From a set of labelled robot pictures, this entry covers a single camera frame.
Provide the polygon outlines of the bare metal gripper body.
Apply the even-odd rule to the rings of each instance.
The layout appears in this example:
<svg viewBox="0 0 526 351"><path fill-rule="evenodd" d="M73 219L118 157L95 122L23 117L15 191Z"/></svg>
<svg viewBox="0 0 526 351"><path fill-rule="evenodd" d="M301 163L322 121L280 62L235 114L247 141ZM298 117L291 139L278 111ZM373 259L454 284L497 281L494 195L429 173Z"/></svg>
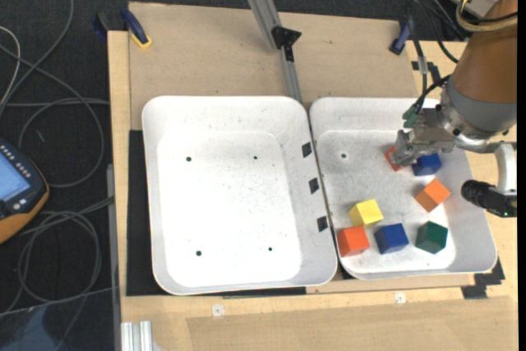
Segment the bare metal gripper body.
<svg viewBox="0 0 526 351"><path fill-rule="evenodd" d="M475 127L453 106L438 104L421 110L408 133L408 154L429 155L454 148L486 154L497 151L503 141L490 141L495 132Z"/></svg>

